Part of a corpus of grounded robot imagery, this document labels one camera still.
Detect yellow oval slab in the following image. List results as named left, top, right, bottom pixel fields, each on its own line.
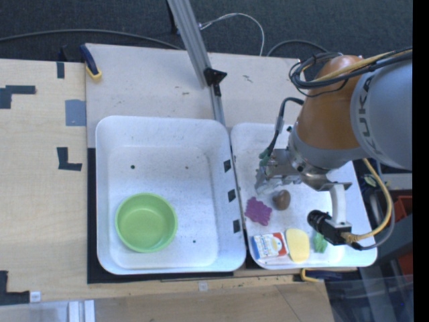
left=285, top=227, right=311, bottom=264

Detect black cylinder on white bracket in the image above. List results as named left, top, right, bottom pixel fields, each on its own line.
left=307, top=181, right=353, bottom=246

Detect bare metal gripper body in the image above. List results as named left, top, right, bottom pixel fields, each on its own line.
left=263, top=148, right=333, bottom=191

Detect white red blue carton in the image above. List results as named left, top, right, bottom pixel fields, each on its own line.
left=250, top=231, right=290, bottom=261

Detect purple grapes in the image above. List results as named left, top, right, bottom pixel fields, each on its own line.
left=244, top=196, right=273, bottom=227

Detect brown rounded lump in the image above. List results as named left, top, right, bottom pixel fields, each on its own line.
left=271, top=189, right=292, bottom=211

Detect green bowl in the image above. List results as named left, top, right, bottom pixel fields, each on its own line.
left=114, top=192, right=179, bottom=254

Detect white plastic tray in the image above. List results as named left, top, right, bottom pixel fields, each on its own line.
left=95, top=115, right=247, bottom=276
left=230, top=122, right=379, bottom=270

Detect pale flat board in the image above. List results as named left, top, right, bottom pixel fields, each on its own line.
left=85, top=42, right=359, bottom=278

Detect green broccoli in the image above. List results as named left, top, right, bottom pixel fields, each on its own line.
left=312, top=230, right=329, bottom=254

